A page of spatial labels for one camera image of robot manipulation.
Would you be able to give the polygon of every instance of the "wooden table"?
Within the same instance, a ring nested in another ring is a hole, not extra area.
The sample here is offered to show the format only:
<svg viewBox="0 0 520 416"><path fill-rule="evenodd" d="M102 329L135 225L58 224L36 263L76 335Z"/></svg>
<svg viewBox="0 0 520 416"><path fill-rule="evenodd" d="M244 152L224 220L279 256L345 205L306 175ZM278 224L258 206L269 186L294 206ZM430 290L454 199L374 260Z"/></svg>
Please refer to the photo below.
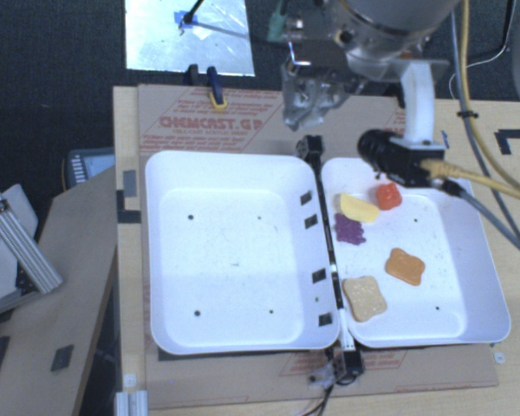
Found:
<svg viewBox="0 0 520 416"><path fill-rule="evenodd" d="M520 180L520 140L509 140L511 154L501 154L494 133L499 130L520 129L520 103L517 102L474 102L480 114L479 124L491 150L504 168ZM117 188L123 189L124 168L139 168L139 127L137 88L114 90L115 147L117 165ZM462 123L456 112L454 101L437 101L436 139L442 140L445 131L450 145L446 157L466 169L477 171L477 163L471 155ZM489 190L475 187L476 196L497 212ZM135 196L125 199L127 210L140 209L139 190ZM520 227L520 201L507 198L506 204ZM334 398L328 403L330 415L505 415L520 414L520 252L514 249L488 223L484 222L491 252L496 264L504 295L512 320L508 338L497 344L493 351L502 353L505 362L497 364L500 385L478 389L438 391L423 393L401 393L365 397ZM124 252L124 245L140 239L140 228L121 224L119 232L120 252L120 313L122 373L133 374L124 390L132 392L146 389L146 363L143 341L143 301L141 252ZM222 415L297 415L315 404L314 401L288 400L282 402L257 403L230 406L208 406L151 411L153 416L222 416Z"/></svg>

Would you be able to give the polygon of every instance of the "white plastic object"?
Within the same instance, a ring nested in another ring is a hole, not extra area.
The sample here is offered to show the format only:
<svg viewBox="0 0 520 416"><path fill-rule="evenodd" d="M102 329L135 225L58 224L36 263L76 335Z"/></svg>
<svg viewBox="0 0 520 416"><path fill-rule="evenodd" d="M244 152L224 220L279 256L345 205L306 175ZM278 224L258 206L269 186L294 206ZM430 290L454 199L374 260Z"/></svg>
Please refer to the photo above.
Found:
<svg viewBox="0 0 520 416"><path fill-rule="evenodd" d="M146 201L151 328L162 349L319 349L336 340L315 177L302 160L157 153L146 164Z"/></svg>
<svg viewBox="0 0 520 416"><path fill-rule="evenodd" d="M389 180L376 180L361 159L331 159L322 181L341 280L373 276L387 301L387 311L366 322L348 312L348 329L358 342L411 347L494 342L508 335L509 312L476 210L437 190L399 186L402 204L362 224L366 242L352 245L337 242L333 229L339 195L374 201L377 186ZM459 183L471 192L468 182ZM420 286L386 273L392 248L424 261Z"/></svg>
<svg viewBox="0 0 520 416"><path fill-rule="evenodd" d="M405 96L406 119L403 139L412 144L433 141L435 90L429 62L410 61L400 77Z"/></svg>
<svg viewBox="0 0 520 416"><path fill-rule="evenodd" d="M3 197L8 200L22 227L33 236L38 221L22 187L13 185L3 193ZM16 290L16 277L17 260L6 243L0 238L0 298Z"/></svg>

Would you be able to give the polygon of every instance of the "brown toy food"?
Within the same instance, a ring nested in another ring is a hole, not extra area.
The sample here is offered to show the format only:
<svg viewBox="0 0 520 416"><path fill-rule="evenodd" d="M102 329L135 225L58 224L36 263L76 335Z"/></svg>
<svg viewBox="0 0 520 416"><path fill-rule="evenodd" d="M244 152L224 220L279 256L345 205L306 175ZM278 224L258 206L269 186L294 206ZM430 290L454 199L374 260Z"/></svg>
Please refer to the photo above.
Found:
<svg viewBox="0 0 520 416"><path fill-rule="evenodd" d="M358 322L365 322L387 309L378 282L372 276L345 279L343 292L353 311L353 318Z"/></svg>
<svg viewBox="0 0 520 416"><path fill-rule="evenodd" d="M415 287L422 283L422 273L425 269L426 264L421 259L411 256L401 248L393 248L385 264L387 273Z"/></svg>

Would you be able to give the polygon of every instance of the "red toy food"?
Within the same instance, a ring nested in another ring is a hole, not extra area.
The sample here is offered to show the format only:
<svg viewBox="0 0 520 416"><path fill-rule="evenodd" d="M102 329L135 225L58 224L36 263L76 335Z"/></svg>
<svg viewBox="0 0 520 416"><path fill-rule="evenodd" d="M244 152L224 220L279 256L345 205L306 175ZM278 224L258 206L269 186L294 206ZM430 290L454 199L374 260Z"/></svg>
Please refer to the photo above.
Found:
<svg viewBox="0 0 520 416"><path fill-rule="evenodd" d="M391 210L402 203L399 188L393 182L378 186L375 197L378 199L380 210Z"/></svg>

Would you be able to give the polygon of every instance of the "empty white tray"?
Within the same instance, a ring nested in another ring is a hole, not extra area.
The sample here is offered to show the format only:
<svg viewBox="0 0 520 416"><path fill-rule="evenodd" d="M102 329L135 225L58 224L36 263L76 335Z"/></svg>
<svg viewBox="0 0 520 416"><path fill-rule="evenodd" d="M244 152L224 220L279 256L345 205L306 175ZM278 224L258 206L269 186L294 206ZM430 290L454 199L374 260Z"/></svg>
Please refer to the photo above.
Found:
<svg viewBox="0 0 520 416"><path fill-rule="evenodd" d="M146 165L151 327L165 351L317 349L339 331L315 178L285 156Z"/></svg>
<svg viewBox="0 0 520 416"><path fill-rule="evenodd" d="M510 316L478 213L465 201L433 189L399 186L402 205L363 224L366 242L337 242L338 196L346 192L376 203L376 180L361 159L332 159L322 169L335 257L341 280L373 276L387 311L367 322L348 313L354 338L373 348L494 342L510 331ZM467 182L461 183L471 192ZM385 271L392 248L426 264L420 286Z"/></svg>

